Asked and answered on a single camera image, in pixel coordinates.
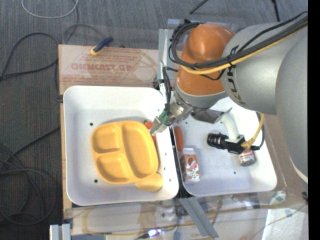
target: orange object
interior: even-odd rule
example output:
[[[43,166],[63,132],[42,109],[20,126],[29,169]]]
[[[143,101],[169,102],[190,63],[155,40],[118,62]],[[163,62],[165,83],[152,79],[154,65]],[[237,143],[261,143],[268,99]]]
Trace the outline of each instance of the orange object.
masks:
[[[175,126],[173,128],[173,131],[175,136],[176,149],[178,151],[182,151],[184,149],[184,135],[182,133],[182,130],[180,126]]]
[[[181,59],[188,63],[202,63],[220,59],[230,39],[235,35],[226,27],[205,23],[195,27],[185,41]],[[219,72],[208,74],[215,79]],[[179,68],[176,82],[180,89],[189,95],[212,95],[224,91],[221,80],[212,81],[201,75],[190,74]]]
[[[152,128],[152,122],[150,121],[145,121],[144,125],[150,130]],[[156,144],[156,136],[152,135],[152,139],[154,144]]]
[[[151,129],[152,128],[152,122],[151,121],[145,121],[144,125],[148,128]]]
[[[138,121],[98,126],[91,134],[91,150],[99,176],[110,184],[147,180],[159,167],[153,138]]]

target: yellow plastic dish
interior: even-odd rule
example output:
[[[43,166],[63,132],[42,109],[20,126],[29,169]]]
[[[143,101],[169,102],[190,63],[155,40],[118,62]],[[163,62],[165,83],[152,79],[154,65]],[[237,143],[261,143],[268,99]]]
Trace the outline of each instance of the yellow plastic dish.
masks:
[[[99,176],[110,184],[152,179],[158,170],[154,140],[139,121],[116,121],[98,126],[91,134],[91,150]]]

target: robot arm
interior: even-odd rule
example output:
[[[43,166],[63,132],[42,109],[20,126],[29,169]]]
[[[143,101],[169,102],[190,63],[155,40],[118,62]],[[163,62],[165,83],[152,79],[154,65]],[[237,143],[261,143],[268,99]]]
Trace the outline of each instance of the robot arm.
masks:
[[[213,23],[178,27],[171,42],[174,62],[179,64],[173,97],[167,100],[167,111],[155,118],[151,134],[189,115],[195,119],[209,115],[207,122],[214,123],[223,112],[210,108],[230,97],[245,109],[278,116],[308,194],[308,16],[295,21],[300,16],[249,26],[236,34]],[[176,45],[189,29],[180,58]]]

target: wire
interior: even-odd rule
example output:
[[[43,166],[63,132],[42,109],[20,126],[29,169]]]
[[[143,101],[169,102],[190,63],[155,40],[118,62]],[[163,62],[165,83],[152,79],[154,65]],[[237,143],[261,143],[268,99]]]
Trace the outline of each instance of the wire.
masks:
[[[47,68],[49,68],[50,66],[54,65],[55,63],[58,62],[58,58],[56,58],[53,62],[51,62],[50,64],[44,66],[44,67],[41,67],[41,68],[38,68],[38,69],[34,69],[34,70],[30,70],[30,71],[24,71],[24,72],[16,72],[16,73],[8,73],[8,74],[4,74],[5,73],[5,70],[6,68],[8,67],[8,64],[9,64],[9,61],[14,53],[14,50],[16,49],[16,47],[18,46],[19,43],[21,43],[24,39],[30,37],[30,36],[35,36],[35,35],[44,35],[44,36],[47,36],[47,37],[50,37],[51,39],[53,39],[57,44],[59,44],[59,41],[52,35],[50,34],[47,34],[47,33],[42,33],[42,32],[35,32],[35,33],[30,33],[30,34],[27,34],[25,35],[24,37],[22,37],[17,43],[15,43],[15,45],[13,46],[13,48],[11,49],[10,53],[9,53],[9,56],[8,58],[6,59],[6,62],[4,64],[4,67],[3,69],[1,70],[1,73],[0,73],[0,80],[3,79],[3,78],[6,78],[6,77],[9,77],[9,76],[17,76],[17,75],[23,75],[23,74],[29,74],[29,73],[34,73],[34,72],[39,72],[39,71],[42,71],[42,70],[45,70]]]
[[[251,139],[249,139],[241,144],[241,147],[247,148],[247,149],[251,148],[252,144],[256,141],[256,138],[262,129],[262,126],[264,124],[264,118],[265,118],[265,114],[261,113],[261,119],[260,119],[258,129],[256,130],[255,134],[253,135],[253,137]]]
[[[231,61],[231,62],[228,62],[228,63],[226,63],[226,64],[223,64],[223,65],[218,66],[218,67],[215,67],[215,68],[211,68],[211,69],[207,69],[207,70],[201,70],[201,71],[194,71],[194,70],[192,70],[192,69],[187,68],[187,67],[184,66],[184,65],[180,65],[180,66],[181,66],[185,71],[187,71],[188,73],[193,74],[193,75],[203,75],[203,74],[215,73],[215,72],[218,72],[218,71],[221,71],[221,70],[225,70],[225,69],[228,68],[228,67],[232,67],[232,65],[234,65],[234,64],[237,64],[237,63],[239,63],[239,62],[242,62],[242,61],[244,61],[244,60],[246,60],[246,59],[251,58],[251,57],[254,56],[254,55],[259,54],[260,52],[263,52],[264,50],[266,50],[266,49],[268,49],[268,48],[270,48],[270,47],[272,47],[272,46],[274,46],[274,45],[282,42],[283,40],[287,39],[288,37],[293,36],[294,34],[296,34],[297,32],[299,32],[300,30],[302,30],[302,29],[299,29],[299,30],[297,30],[296,32],[293,32],[293,33],[291,33],[291,34],[289,34],[289,35],[287,35],[287,36],[285,36],[285,37],[283,37],[283,38],[281,38],[281,39],[279,39],[279,40],[277,40],[277,41],[275,41],[275,42],[273,42],[273,43],[271,43],[271,44],[269,44],[269,45],[266,45],[266,46],[263,47],[263,48],[257,49],[257,50],[255,50],[255,51],[253,51],[252,53],[249,53],[248,55],[245,55],[245,56],[243,56],[243,57],[240,57],[240,58],[238,58],[238,59],[235,59],[235,60],[233,60],[233,61]]]
[[[25,176],[27,182],[30,183],[33,186],[33,188],[34,188],[34,190],[36,192],[36,195],[40,199],[39,200],[39,204],[40,204],[39,207],[41,208],[41,214],[42,214],[42,216],[36,216],[36,215],[34,215],[32,213],[23,211],[24,209],[26,209],[28,198],[30,198],[30,190],[28,188],[27,191],[25,191],[26,193],[25,193],[24,199],[22,200],[22,205],[21,205],[20,208],[17,209],[16,212],[11,212],[10,214],[5,214],[2,210],[0,210],[0,215],[4,218],[3,220],[0,220],[0,223],[8,221],[8,222],[11,222],[13,224],[20,225],[20,226],[32,226],[32,225],[36,225],[36,224],[39,224],[39,223],[43,222],[53,212],[53,210],[55,208],[55,205],[56,205],[56,199],[57,199],[56,198],[57,187],[56,187],[55,182],[53,181],[53,179],[51,177],[49,177],[46,173],[44,173],[44,172],[42,172],[40,170],[36,170],[36,169],[33,169],[33,168],[25,168],[23,166],[23,164],[21,163],[21,161],[16,158],[16,155],[19,152],[21,152],[22,150],[24,150],[27,147],[29,147],[30,145],[34,144],[35,142],[37,142],[39,140],[42,140],[43,138],[55,133],[59,129],[60,129],[60,127],[56,127],[55,129],[50,130],[49,132],[43,134],[42,136],[34,139],[30,143],[24,145],[23,147],[21,147],[20,149],[18,149],[14,153],[11,152],[3,144],[0,144],[0,153],[9,155],[9,157],[7,159],[0,158],[0,162],[2,162],[2,165],[0,167],[0,177],[7,176],[7,175],[16,175],[17,173],[23,173],[23,175]],[[15,165],[15,164],[9,162],[10,159],[15,160],[16,163],[18,163],[19,165]],[[4,170],[4,165],[8,165],[10,167],[13,167],[13,169]],[[31,176],[29,176],[27,173],[37,174],[37,175],[39,175],[39,176],[41,176],[41,177],[43,177],[43,178],[45,178],[45,179],[50,181],[51,186],[52,186],[53,191],[54,191],[54,194],[53,194],[52,206],[51,206],[51,208],[49,209],[49,211],[47,213],[44,213],[45,212],[45,202],[43,200],[43,197],[41,196],[37,185],[35,184],[35,182],[31,178]],[[18,221],[17,220],[17,216],[29,216],[29,217],[33,218],[34,220],[32,222],[30,222],[30,220],[28,219],[28,222],[24,223],[24,222]]]
[[[259,121],[261,121],[261,116],[260,116],[260,113],[259,112],[256,112],[256,115],[259,119]],[[255,150],[259,150],[261,149],[261,147],[263,146],[263,144],[265,143],[265,126],[264,124],[262,124],[262,127],[261,127],[261,133],[262,133],[262,138],[261,138],[261,143],[259,146],[251,146],[251,150],[255,151]]]
[[[163,83],[164,83],[164,87],[165,87],[165,96],[166,96],[165,111],[166,111],[166,114],[169,115],[170,114],[170,100],[171,100],[172,87],[171,87],[171,83],[170,83],[170,78],[167,74],[167,70],[173,71],[173,72],[178,72],[178,70],[171,68],[171,67],[168,67],[168,66],[164,66],[162,68]]]
[[[76,27],[87,27],[87,28],[90,28],[92,29],[93,31],[95,31],[97,34],[99,34],[99,36],[102,37],[102,39],[106,38],[106,36],[104,34],[102,34],[99,30],[97,30],[95,27],[91,26],[91,25],[88,25],[88,24],[83,24],[83,23],[76,23],[76,24],[73,24],[71,26],[69,26],[63,33],[63,37],[62,37],[62,43],[63,44],[67,44],[70,40],[70,38],[72,37],[73,33],[75,32],[75,29]],[[68,31],[72,29],[72,33],[67,36],[67,33]]]
[[[182,219],[181,215],[178,215],[176,218],[175,225],[172,226],[171,228],[161,227],[161,228],[156,228],[156,229],[150,229],[150,230],[148,230],[147,233],[144,233],[144,234],[136,237],[134,240],[153,238],[153,237],[162,235],[162,232],[167,233],[167,232],[173,231],[174,229],[175,229],[175,232],[177,232],[179,229],[179,226],[180,226],[181,219]]]
[[[170,55],[170,50],[171,50],[171,45],[169,46],[169,49],[168,49],[168,56],[169,56],[169,59],[171,60],[171,61],[173,61],[173,62],[175,62],[175,60],[171,57],[171,55]],[[221,71],[220,72],[220,74],[216,77],[216,78],[212,78],[212,77],[210,77],[210,76],[208,76],[208,75],[205,75],[205,74],[200,74],[200,76],[201,77],[205,77],[205,78],[207,78],[207,79],[209,79],[209,80],[213,80],[213,81],[216,81],[216,80],[219,80],[221,77],[222,77],[222,75],[224,74],[224,70],[223,71]]]
[[[284,21],[284,22],[282,22],[282,23],[280,23],[280,24],[274,25],[274,26],[272,26],[272,27],[269,27],[269,28],[267,28],[267,29],[259,32],[259,33],[256,34],[254,37],[252,37],[248,42],[246,42],[246,43],[238,50],[238,52],[242,52],[249,44],[251,44],[254,40],[256,40],[258,37],[262,36],[263,34],[265,34],[265,33],[267,33],[267,32],[270,32],[270,31],[272,31],[272,30],[275,30],[275,29],[277,29],[277,28],[280,28],[280,27],[282,27],[282,26],[284,26],[284,25],[287,25],[287,24],[295,21],[295,20],[296,20],[297,18],[299,18],[301,15],[306,14],[306,13],[308,13],[308,12],[307,12],[307,11],[303,11],[303,12],[299,13],[298,15],[296,15],[295,17],[292,17],[292,18],[290,18],[290,19],[288,19],[288,20],[286,20],[286,21]]]
[[[174,58],[174,60],[173,60],[174,63],[185,66],[185,67],[189,67],[189,68],[192,68],[192,67],[199,68],[199,69],[211,68],[210,70],[207,70],[207,71],[194,71],[194,72],[192,72],[193,70],[187,68],[187,71],[189,73],[193,73],[195,75],[210,74],[212,72],[215,72],[216,68],[212,68],[212,67],[221,66],[216,71],[226,69],[227,67],[231,66],[230,63],[236,64],[239,61],[243,61],[243,60],[247,59],[248,57],[251,57],[251,56],[257,54],[258,52],[261,52],[264,49],[267,49],[268,47],[275,45],[277,42],[280,42],[280,41],[284,40],[285,38],[292,36],[296,32],[307,27],[308,26],[308,16],[305,16],[301,20],[295,22],[294,24],[292,24],[291,26],[287,27],[286,29],[280,31],[279,33],[267,38],[266,40],[264,40],[262,42],[259,42],[256,45],[253,45],[253,46],[251,46],[241,52],[236,52],[235,54],[230,54],[226,57],[211,60],[211,61],[188,63],[186,61],[181,60],[178,57],[176,47],[179,42],[179,38],[183,35],[183,33],[192,29],[192,28],[195,28],[199,24],[200,23],[196,24],[195,22],[193,22],[193,23],[187,23],[182,26],[179,26],[177,31],[175,31],[173,33],[173,36],[171,39],[171,53]]]
[[[34,14],[34,13],[30,12],[30,11],[25,7],[25,5],[24,5],[24,0],[21,0],[22,7],[23,7],[23,9],[24,9],[28,14],[30,14],[30,15],[32,15],[32,16],[35,16],[35,17],[38,17],[38,18],[43,18],[43,19],[61,19],[61,18],[64,18],[64,17],[70,15],[70,14],[76,9],[78,3],[79,3],[79,0],[76,0],[73,8],[72,8],[67,14],[64,14],[64,15],[61,15],[61,16],[41,16],[41,15],[37,15],[37,14]]]

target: gray carpet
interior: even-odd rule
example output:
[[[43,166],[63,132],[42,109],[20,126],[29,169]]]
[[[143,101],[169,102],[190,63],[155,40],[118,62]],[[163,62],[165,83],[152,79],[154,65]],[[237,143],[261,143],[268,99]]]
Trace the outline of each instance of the gray carpet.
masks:
[[[168,19],[231,23],[239,29],[277,21],[271,0],[209,0],[190,15],[189,11],[200,1],[79,0],[78,18],[75,10],[64,18],[45,19],[28,14],[21,0],[0,0],[0,73],[37,70],[54,62],[57,43],[47,35],[33,34],[12,53],[11,50],[22,37],[32,33],[47,33],[62,43],[64,31],[76,22],[112,36],[112,47],[157,49],[158,29],[167,28]],[[308,10],[308,0],[276,2],[282,21]],[[74,4],[72,0],[24,0],[24,5],[34,14],[59,16],[68,13]],[[78,27],[68,43],[95,45],[99,41],[94,31]],[[63,220],[55,71],[54,63],[39,72],[0,78],[0,159],[14,164],[0,162],[0,239],[46,240],[49,225]],[[8,160],[10,153],[16,159]],[[22,166],[24,171],[8,172]]]

